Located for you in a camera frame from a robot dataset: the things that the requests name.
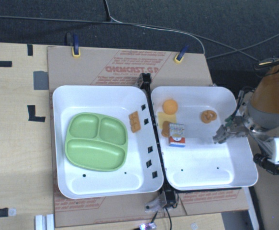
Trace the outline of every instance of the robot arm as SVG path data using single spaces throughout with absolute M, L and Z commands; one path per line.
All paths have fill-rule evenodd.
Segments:
M 279 135 L 270 131 L 279 127 L 279 58 L 259 62 L 257 67 L 270 70 L 262 78 L 248 101 L 244 101 L 248 87 L 238 96 L 236 111 L 221 125 L 213 137 L 215 143 L 226 142 L 233 137 L 252 136 L 258 143 L 261 154 L 254 162 L 272 174 L 279 174 Z

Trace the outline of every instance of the small box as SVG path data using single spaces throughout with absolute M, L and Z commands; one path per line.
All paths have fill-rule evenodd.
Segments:
M 184 125 L 169 124 L 169 146 L 184 147 L 185 145 Z

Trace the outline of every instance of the wooden table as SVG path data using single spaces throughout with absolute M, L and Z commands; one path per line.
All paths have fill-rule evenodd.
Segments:
M 49 91 L 34 90 L 33 72 L 48 72 L 47 46 L 0 43 L 0 208 L 16 208 L 16 216 L 0 218 L 0 230 L 33 230 L 34 217 L 54 213 Z M 45 122 L 29 122 L 27 105 Z M 131 230 L 141 221 L 128 221 L 62 230 Z M 158 229 L 169 229 L 168 218 L 156 219 Z M 224 230 L 220 213 L 172 218 L 173 229 Z

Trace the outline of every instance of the black floor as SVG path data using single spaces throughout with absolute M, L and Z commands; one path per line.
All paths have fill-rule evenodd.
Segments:
M 258 60 L 279 55 L 279 0 L 107 0 L 110 16 L 124 23 L 148 24 L 192 33 L 204 45 L 212 79 L 235 95 L 256 87 Z M 63 45 L 66 32 L 80 46 L 202 53 L 198 40 L 170 31 L 127 24 L 104 24 L 103 0 L 0 0 L 0 16 L 91 22 L 0 18 L 0 42 Z M 230 53 L 236 49 L 244 50 Z

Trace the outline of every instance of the wire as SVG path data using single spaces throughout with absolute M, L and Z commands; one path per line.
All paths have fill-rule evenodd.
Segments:
M 196 35 L 196 34 L 193 34 L 193 33 L 188 33 L 188 32 L 182 31 L 182 30 L 167 28 L 167 27 L 163 27 L 163 26 L 155 26 L 155 25 L 139 24 L 139 23 L 125 23 L 125 22 L 118 21 L 114 17 L 111 16 L 107 0 L 103 0 L 103 2 L 104 2 L 104 5 L 105 5 L 105 10 L 106 10 L 106 14 L 107 14 L 107 21 L 105 21 L 105 22 L 104 21 L 103 22 L 97 22 L 97 21 L 89 21 L 89 20 L 69 20 L 69 19 L 23 17 L 23 16 L 4 16 L 4 15 L 0 15 L 0 19 L 20 19 L 20 20 L 35 20 L 35 21 L 49 21 L 49 22 L 69 22 L 69 23 L 94 23 L 94 24 L 111 24 L 111 25 L 120 24 L 120 25 L 128 25 L 128 26 L 137 26 L 137 27 L 142 27 L 142 28 L 147 28 L 147 29 L 154 29 L 154 30 L 159 30 L 159 31 L 167 31 L 167 32 L 174 32 L 174 33 L 179 33 L 179 34 L 183 34 L 183 35 L 188 35 L 188 36 L 196 39 L 200 43 L 204 55 L 205 55 L 205 47 L 204 47 L 204 45 L 203 45 L 203 43 L 200 39 L 204 39 L 204 40 L 207 40 L 209 42 L 212 42 L 212 43 L 215 43 L 215 44 L 218 44 L 218 45 L 221 45 L 221 46 L 224 46 L 226 48 L 229 48 L 229 49 L 233 50 L 231 52 L 227 52 L 227 53 L 224 53 L 224 54 L 208 57 L 208 58 L 206 58 L 207 60 L 238 52 L 238 53 L 241 53 L 241 54 L 257 61 L 257 59 L 255 57 L 243 52 L 242 50 L 260 45 L 264 42 L 267 42 L 267 41 L 279 36 L 279 34 L 277 34 L 277 35 L 274 35 L 274 36 L 272 36 L 272 37 L 270 37 L 266 40 L 258 42 L 254 45 L 251 45 L 251 46 L 248 46 L 248 47 L 245 47 L 245 48 L 242 48 L 242 49 L 236 49 L 236 48 L 231 47 L 229 45 L 223 44 L 219 41 L 216 41 L 216 40 L 204 37 L 204 36 Z
M 152 218 L 152 220 L 151 220 L 151 222 L 150 222 L 150 223 L 153 223 L 153 222 L 154 222 L 154 220 L 155 220 L 155 218 L 156 218 L 157 214 L 158 214 L 158 211 L 155 213 L 155 215 L 153 216 L 153 218 Z
M 167 211 L 167 214 L 168 214 L 168 218 L 169 218 L 169 221 L 170 221 L 170 230 L 172 229 L 172 221 L 171 221 L 171 217 L 170 217 L 170 214 L 167 210 L 167 208 L 165 208 L 165 210 Z
M 279 36 L 279 34 L 276 34 L 276 35 L 274 35 L 274 36 L 272 36 L 272 37 L 269 37 L 269 38 L 267 38 L 267 39 L 265 39 L 265 40 L 263 40 L 263 41 L 260 41 L 260 42 L 258 42 L 258 43 L 256 43 L 256 44 L 253 44 L 253 45 L 250 45 L 250 46 L 248 46 L 248 47 L 244 47 L 244 48 L 241 48 L 241 49 L 236 49 L 236 50 L 231 51 L 231 52 L 227 52 L 227 53 L 223 53 L 223 54 L 211 56 L 211 57 L 208 57 L 208 58 L 206 58 L 206 59 L 208 60 L 208 59 L 218 58 L 218 57 L 221 57 L 221 56 L 226 56 L 226 55 L 233 54 L 233 53 L 237 53 L 237 52 L 241 53 L 243 50 L 253 48 L 253 47 L 258 46 L 258 45 L 260 45 L 260 44 L 263 44 L 263 43 L 265 43 L 265 42 L 267 42 L 267 41 L 270 41 L 270 40 L 272 40 L 273 38 L 276 38 L 276 37 L 278 37 L 278 36 Z
M 174 208 L 174 209 L 176 209 L 178 207 L 178 205 L 179 205 L 179 194 L 177 194 L 177 195 L 178 195 L 177 202 L 176 202 L 176 204 L 174 206 L 172 206 L 172 208 Z
M 266 74 L 264 77 L 266 77 L 266 76 L 270 76 L 270 75 L 274 75 L 274 74 L 277 74 L 277 73 L 279 73 L 279 69 L 278 69 L 277 71 L 275 71 L 275 72 L 272 72 L 272 73 Z
M 105 8 L 106 8 L 106 10 L 107 10 L 106 13 L 109 15 L 110 20 L 111 20 L 111 21 L 115 21 L 115 22 L 117 22 L 117 23 L 123 24 L 123 22 L 116 20 L 114 17 L 112 17 L 112 16 L 110 15 L 110 8 L 109 8 L 109 5 L 108 5 L 107 0 L 103 0 L 103 1 L 104 1 L 104 3 L 105 3 Z M 250 57 L 250 58 L 253 59 L 253 60 L 258 61 L 258 59 L 256 59 L 255 57 L 253 57 L 253 56 L 251 56 L 251 55 L 249 55 L 249 54 L 247 54 L 247 53 L 245 53 L 245 52 L 243 52 L 243 50 L 246 50 L 246 49 L 255 47 L 255 46 L 257 46 L 257 45 L 260 45 L 260 44 L 262 44 L 262 43 L 264 43 L 264 42 L 267 42 L 267 41 L 269 41 L 269 40 L 271 40 L 271 39 L 273 39 L 273 38 L 279 36 L 279 34 L 277 34 L 277 35 L 275 35 L 275 36 L 272 36 L 272 37 L 270 37 L 270 38 L 268 38 L 268 39 L 265 39 L 265 40 L 263 40 L 263 41 L 261 41 L 261 42 L 259 42 L 259 43 L 254 44 L 254 45 L 251 45 L 251 46 L 248 46 L 248 47 L 245 47 L 245 48 L 242 48 L 242 49 L 235 49 L 235 48 L 233 48 L 233 47 L 231 47 L 231 46 L 225 45 L 225 44 L 220 43 L 220 42 L 218 42 L 218 41 L 215 41 L 215 40 L 212 40 L 212 39 L 209 39 L 209 38 L 206 38 L 206 37 L 202 37 L 202 36 L 199 36 L 199 35 L 195 35 L 195 34 L 183 32 L 183 31 L 180 31 L 180 30 L 166 29 L 166 28 L 156 28 L 156 27 L 154 27 L 154 26 L 139 25 L 139 24 L 133 24 L 133 25 L 134 25 L 134 26 L 138 26 L 138 27 L 148 28 L 148 29 L 154 29 L 154 30 L 160 30 L 160 31 L 170 31 L 170 32 L 176 32 L 176 33 L 181 33 L 181 34 L 185 34 L 185 35 L 191 36 L 191 37 L 193 37 L 194 39 L 196 39 L 196 40 L 201 44 L 201 47 L 202 47 L 202 49 L 203 49 L 203 54 L 204 54 L 204 55 L 205 55 L 205 47 L 204 47 L 203 43 L 201 42 L 201 40 L 199 40 L 198 38 L 202 38 L 202 39 L 208 40 L 208 41 L 210 41 L 210 42 L 214 42 L 214 43 L 216 43 L 216 44 L 222 45 L 222 46 L 224 46 L 224 47 L 228 47 L 228 48 L 230 48 L 230 49 L 233 50 L 233 51 L 231 51 L 231 52 L 227 52 L 227 53 L 223 53 L 223 54 L 220 54 L 220 55 L 208 57 L 208 58 L 206 58 L 206 60 L 208 60 L 208 59 L 213 59 L 213 58 L 218 58 L 218 57 L 221 57 L 221 56 L 225 56 L 225 55 L 229 55 L 229 54 L 233 54 L 233 53 L 239 52 L 239 53 L 241 53 L 241 54 L 243 54 L 243 55 L 245 55 L 245 56 Z

